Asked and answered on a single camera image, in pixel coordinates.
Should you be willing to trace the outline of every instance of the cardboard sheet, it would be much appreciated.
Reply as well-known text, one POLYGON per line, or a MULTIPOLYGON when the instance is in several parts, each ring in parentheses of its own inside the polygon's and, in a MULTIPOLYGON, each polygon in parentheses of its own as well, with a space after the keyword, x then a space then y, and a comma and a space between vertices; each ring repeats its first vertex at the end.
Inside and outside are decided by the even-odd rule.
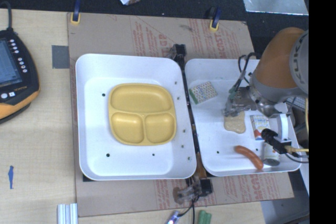
MULTIPOLYGON (((87 53, 166 57, 174 44, 185 44, 187 57, 238 59, 253 51, 244 22, 219 21, 208 30, 207 19, 162 18, 108 14, 81 14, 78 25, 67 16, 76 195, 79 217, 185 208, 177 204, 173 189, 187 186, 183 179, 94 182, 83 177, 79 167, 76 75, 78 57, 87 53)), ((211 177, 214 192, 195 206, 292 198, 287 173, 211 177)))

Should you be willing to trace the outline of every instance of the wooden table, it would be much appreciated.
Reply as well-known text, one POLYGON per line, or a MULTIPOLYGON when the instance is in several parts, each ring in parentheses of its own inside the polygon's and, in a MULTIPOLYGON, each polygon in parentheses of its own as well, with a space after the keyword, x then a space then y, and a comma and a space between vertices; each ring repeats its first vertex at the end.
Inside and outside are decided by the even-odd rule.
MULTIPOLYGON (((0 9, 0 29, 8 26, 0 9)), ((0 125, 0 223, 57 223, 57 205, 76 203, 69 69, 52 65, 52 45, 67 46, 66 12, 13 10, 14 31, 39 71, 40 95, 17 117, 0 125), (14 167, 13 189, 8 171, 14 167)), ((197 207, 211 224, 265 223, 259 202, 197 207)), ((78 223, 162 223, 171 210, 79 218, 78 223)), ((192 211, 178 224, 192 223, 192 211)))

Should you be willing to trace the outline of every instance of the white container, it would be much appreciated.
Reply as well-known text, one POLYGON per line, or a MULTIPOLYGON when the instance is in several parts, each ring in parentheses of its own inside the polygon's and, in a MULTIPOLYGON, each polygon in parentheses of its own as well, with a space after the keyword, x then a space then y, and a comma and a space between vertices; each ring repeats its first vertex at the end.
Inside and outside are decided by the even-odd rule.
POLYGON ((79 163, 92 180, 188 178, 196 155, 181 69, 167 58, 86 54, 76 62, 79 163), (162 145, 134 146, 111 133, 108 95, 122 83, 167 89, 176 113, 176 135, 162 145))
MULTIPOLYGON (((253 72, 259 60, 249 60, 246 74, 253 72)), ((203 103, 195 104, 191 100, 200 153, 205 169, 214 176, 248 175, 273 172, 289 172, 297 170, 301 164, 293 162, 284 154, 280 155, 278 166, 264 165, 262 170, 257 170, 252 162, 234 151, 234 146, 241 145, 254 151, 262 157, 263 140, 255 140, 251 115, 262 115, 258 111, 245 111, 246 131, 238 134, 224 128, 222 109, 225 107, 229 89, 239 78, 238 60, 228 59, 192 59, 187 62, 185 74, 188 88, 192 88, 206 81, 210 81, 218 95, 203 103)), ((287 106, 277 104, 280 112, 287 112, 287 106)), ((289 134, 293 147, 299 147, 290 117, 288 119, 289 134)), ((277 121, 270 119, 272 130, 278 131, 277 121)))

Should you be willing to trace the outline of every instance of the clamp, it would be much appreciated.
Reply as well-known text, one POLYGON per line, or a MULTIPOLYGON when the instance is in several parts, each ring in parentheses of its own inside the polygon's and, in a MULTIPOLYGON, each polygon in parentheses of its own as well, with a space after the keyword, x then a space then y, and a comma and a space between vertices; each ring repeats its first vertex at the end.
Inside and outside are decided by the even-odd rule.
POLYGON ((71 23, 74 25, 77 25, 80 22, 79 6, 80 6, 80 0, 76 0, 75 9, 74 12, 71 13, 71 19, 70 19, 71 23))
POLYGON ((216 10, 214 11, 212 15, 212 20, 210 22, 210 31, 211 32, 216 32, 218 30, 218 25, 219 25, 219 18, 220 14, 222 13, 220 7, 217 7, 216 10))

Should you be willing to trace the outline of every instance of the sausage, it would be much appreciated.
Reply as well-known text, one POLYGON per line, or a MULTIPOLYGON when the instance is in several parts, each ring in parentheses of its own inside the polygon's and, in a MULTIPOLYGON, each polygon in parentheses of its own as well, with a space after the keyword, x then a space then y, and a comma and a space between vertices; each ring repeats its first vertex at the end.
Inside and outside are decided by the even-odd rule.
POLYGON ((254 164, 254 166, 261 170, 264 167, 264 163, 262 160, 255 154, 253 151, 249 150, 244 146, 235 146, 235 152, 243 154, 245 157, 249 158, 250 161, 254 164))

